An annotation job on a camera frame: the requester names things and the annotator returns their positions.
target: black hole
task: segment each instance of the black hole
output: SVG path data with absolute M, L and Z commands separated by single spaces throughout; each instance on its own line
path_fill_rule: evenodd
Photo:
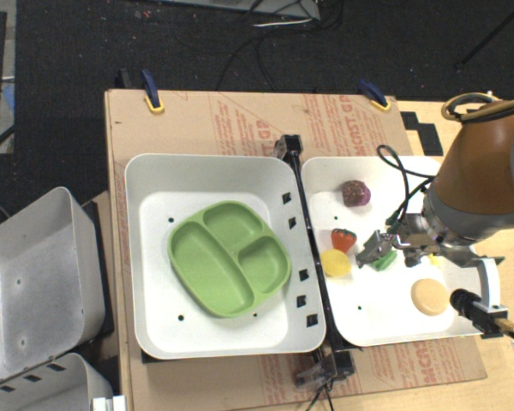
M 53 370 L 54 372 L 63 372 L 66 370 L 64 366 L 60 366 L 58 364 L 48 364 L 47 367 Z
M 312 315 L 307 315 L 307 327 L 312 327 L 313 325 L 318 324 L 318 315 L 313 313 Z
M 307 304 L 307 296 L 299 295 L 297 297 L 297 307 L 305 306 Z
M 26 380 L 30 380 L 31 382 L 38 382 L 39 380 L 42 380 L 42 378 L 39 378 L 38 376 L 34 376 L 33 374 L 29 374 L 28 376 L 25 376 Z

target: white tray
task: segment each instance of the white tray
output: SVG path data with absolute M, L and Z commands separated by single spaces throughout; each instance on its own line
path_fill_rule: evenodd
M 88 411 L 112 388 L 78 354 L 66 354 L 0 384 L 0 411 Z
M 95 337 L 104 319 L 95 228 L 66 188 L 0 224 L 0 382 Z
M 126 168 L 135 332 L 157 359 L 309 352 L 326 325 L 295 175 L 276 158 L 144 154 Z M 290 194 L 284 203 L 284 195 Z M 167 241 L 185 218 L 225 200 L 250 206 L 291 258 L 290 280 L 236 318 L 205 311 L 170 265 Z M 290 219 L 296 225 L 290 228 Z M 304 297 L 305 304 L 297 307 Z
M 434 175 L 439 164 L 426 157 L 401 157 L 408 170 Z M 349 180 L 364 181 L 371 201 L 360 207 L 346 207 L 340 190 Z M 422 178 L 409 176 L 409 189 Z M 451 293 L 465 288 L 478 295 L 481 285 L 475 268 L 462 269 L 447 259 L 428 258 L 413 268 L 405 266 L 403 253 L 384 271 L 368 265 L 361 269 L 355 255 L 376 229 L 385 231 L 385 220 L 403 201 L 401 173 L 378 157 L 311 158 L 302 167 L 310 218 L 321 252 L 332 248 L 332 229 L 348 229 L 357 235 L 349 251 L 352 271 L 348 276 L 326 278 L 333 317 L 339 333 L 348 342 L 365 347 L 425 339 L 477 335 L 480 332 L 449 306 L 438 316 L 427 316 L 411 300 L 411 286 L 422 278 L 443 283 Z M 423 195 L 409 203 L 409 212 L 420 213 Z

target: green plate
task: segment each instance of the green plate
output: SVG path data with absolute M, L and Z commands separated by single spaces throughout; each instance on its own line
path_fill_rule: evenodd
M 285 247 L 250 207 L 224 201 L 185 219 L 168 241 L 171 265 L 210 313 L 236 317 L 275 294 L 290 278 Z

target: cardboard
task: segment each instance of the cardboard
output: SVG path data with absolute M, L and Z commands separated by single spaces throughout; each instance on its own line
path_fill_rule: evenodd
M 293 383 L 295 373 L 312 365 L 306 354 L 143 363 L 134 335 L 124 169 L 133 156 L 149 152 L 268 156 L 282 134 L 302 137 L 306 159 L 374 155 L 384 143 L 410 155 L 396 100 L 382 113 L 363 96 L 160 92 L 165 112 L 155 116 L 144 94 L 105 94 L 120 375 L 128 409 L 219 411 L 310 400 L 314 393 Z M 344 401 L 486 377 L 472 337 L 366 348 L 352 355 L 356 375 L 332 391 Z M 300 408 L 286 407 L 281 409 Z

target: plastic container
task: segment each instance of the plastic container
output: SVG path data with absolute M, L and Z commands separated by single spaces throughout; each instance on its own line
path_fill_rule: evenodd
M 104 319 L 95 228 L 66 188 L 0 224 L 0 382 L 95 337 Z
M 401 157 L 408 170 L 434 175 L 439 164 L 427 157 Z M 349 180 L 364 181 L 371 190 L 367 205 L 347 207 L 341 185 Z M 327 277 L 327 293 L 332 304 L 335 325 L 348 342 L 365 347 L 405 343 L 426 339 L 477 335 L 480 332 L 451 307 L 436 316 L 420 312 L 411 298 L 413 283 L 432 278 L 451 293 L 466 288 L 481 294 L 476 268 L 463 269 L 437 257 L 436 264 L 423 258 L 420 265 L 408 268 L 403 253 L 383 271 L 369 265 L 356 266 L 356 254 L 376 229 L 385 231 L 385 220 L 404 199 L 401 173 L 376 157 L 311 158 L 302 167 L 302 182 L 320 252 L 332 248 L 333 229 L 348 229 L 357 235 L 349 250 L 353 264 L 350 274 Z M 409 176 L 409 189 L 422 178 Z M 420 213 L 423 195 L 409 202 L 409 213 Z
M 112 388 L 78 354 L 66 354 L 0 384 L 0 411 L 88 411 Z
M 306 353 L 322 344 L 320 290 L 287 164 L 265 157 L 144 154 L 129 162 L 125 175 L 135 333 L 147 354 L 167 360 Z M 182 221 L 224 201 L 259 215 L 292 264 L 279 291 L 234 318 L 217 317 L 195 301 L 168 254 L 170 235 Z
M 170 262 L 210 313 L 237 317 L 274 295 L 290 277 L 290 256 L 247 205 L 225 201 L 185 219 L 168 242 Z

